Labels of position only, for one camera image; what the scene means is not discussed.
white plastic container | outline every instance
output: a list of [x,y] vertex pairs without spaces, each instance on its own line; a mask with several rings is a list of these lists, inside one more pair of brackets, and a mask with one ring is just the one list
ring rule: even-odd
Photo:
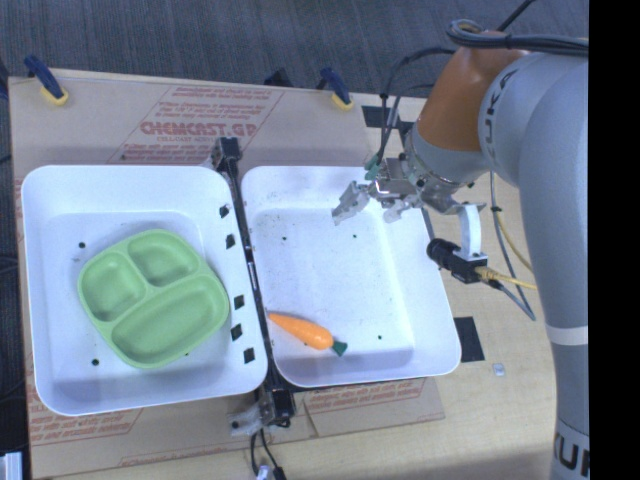
[[[334,225],[331,209],[363,174],[362,167],[258,167],[242,181],[266,310],[308,318],[348,343],[338,357],[269,322],[276,366],[300,387],[443,375],[460,361],[420,213],[385,224],[372,202]],[[22,206],[35,384],[51,410],[78,416],[230,396],[264,381],[257,307],[221,175],[199,166],[47,166],[25,178]],[[223,282],[231,311],[188,356],[146,370],[123,362],[105,342],[76,282],[100,251],[158,228],[202,255]],[[238,326],[239,337],[231,332]]]

